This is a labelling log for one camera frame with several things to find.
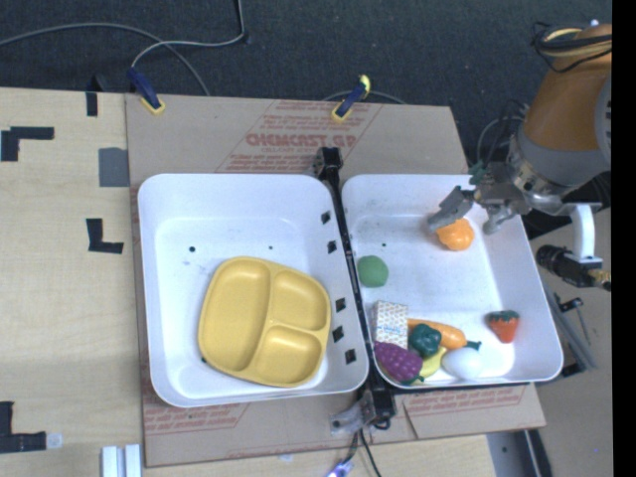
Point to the orange carrot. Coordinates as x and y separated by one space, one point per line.
449 333

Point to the black cylinder on white bracket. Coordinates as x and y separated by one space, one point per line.
571 261

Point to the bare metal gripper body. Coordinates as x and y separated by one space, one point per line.
512 189

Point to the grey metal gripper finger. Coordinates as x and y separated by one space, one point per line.
497 220
452 211

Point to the purple grapes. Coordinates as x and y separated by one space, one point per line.
395 361

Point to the green toy pepper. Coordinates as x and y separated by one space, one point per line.
425 340

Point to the orange toy pumpkin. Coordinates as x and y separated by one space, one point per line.
457 236

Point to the white plastic tray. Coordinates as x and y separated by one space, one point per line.
437 286
199 206

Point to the green ball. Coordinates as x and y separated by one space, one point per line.
372 271

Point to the yellow banana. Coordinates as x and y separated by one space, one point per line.
433 363

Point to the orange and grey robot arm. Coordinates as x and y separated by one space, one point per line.
566 117

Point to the yellow divided plate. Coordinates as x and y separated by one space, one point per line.
263 321

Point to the brown cardboard board red print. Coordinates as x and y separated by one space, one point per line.
208 132

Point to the thin black rod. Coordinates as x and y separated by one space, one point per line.
350 266

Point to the red strawberry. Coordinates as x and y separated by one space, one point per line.
504 325

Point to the white egg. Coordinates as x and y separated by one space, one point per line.
462 363

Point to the white and orange carton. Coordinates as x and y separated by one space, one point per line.
390 323

